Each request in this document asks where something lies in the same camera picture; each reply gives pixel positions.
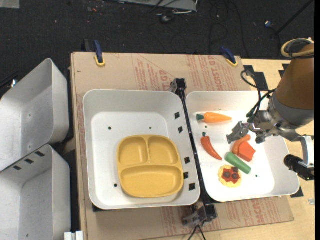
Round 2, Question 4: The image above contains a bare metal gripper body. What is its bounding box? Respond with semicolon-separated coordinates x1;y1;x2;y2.
248;109;305;142

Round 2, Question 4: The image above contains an orange sausage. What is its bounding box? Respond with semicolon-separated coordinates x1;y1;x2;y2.
231;134;252;155

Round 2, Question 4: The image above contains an orange wedge block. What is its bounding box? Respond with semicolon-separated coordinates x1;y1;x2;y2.
237;141;257;163

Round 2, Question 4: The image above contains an orange carrot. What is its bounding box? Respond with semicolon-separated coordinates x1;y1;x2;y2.
196;111;233;124

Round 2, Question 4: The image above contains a green cucumber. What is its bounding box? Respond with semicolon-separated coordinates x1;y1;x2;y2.
224;151;252;175

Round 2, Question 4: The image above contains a red chili pepper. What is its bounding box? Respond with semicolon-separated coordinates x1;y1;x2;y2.
200;132;223;161

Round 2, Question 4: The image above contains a white plastic tray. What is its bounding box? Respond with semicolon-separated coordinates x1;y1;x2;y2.
0;143;72;240
82;88;202;211
185;90;301;203
0;58;70;172

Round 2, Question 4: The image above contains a thin black rod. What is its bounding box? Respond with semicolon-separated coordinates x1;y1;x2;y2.
177;88;210;206

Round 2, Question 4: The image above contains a yellow pizza slice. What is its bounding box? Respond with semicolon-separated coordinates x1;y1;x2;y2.
217;164;243;189

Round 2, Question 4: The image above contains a yellow divided plate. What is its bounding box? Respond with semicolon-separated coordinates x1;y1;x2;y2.
116;134;185;199

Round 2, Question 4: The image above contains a brown cardboard board, red print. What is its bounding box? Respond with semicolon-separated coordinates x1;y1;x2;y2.
70;51;295;240

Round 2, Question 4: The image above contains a black computer mouse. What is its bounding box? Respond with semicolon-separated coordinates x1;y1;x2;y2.
159;11;176;25

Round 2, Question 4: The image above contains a black cylinder on white bracket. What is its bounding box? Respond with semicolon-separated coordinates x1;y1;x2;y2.
283;135;315;181

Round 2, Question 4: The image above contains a black block with thin wires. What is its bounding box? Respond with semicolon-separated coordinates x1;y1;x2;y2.
169;78;188;94
181;203;218;228

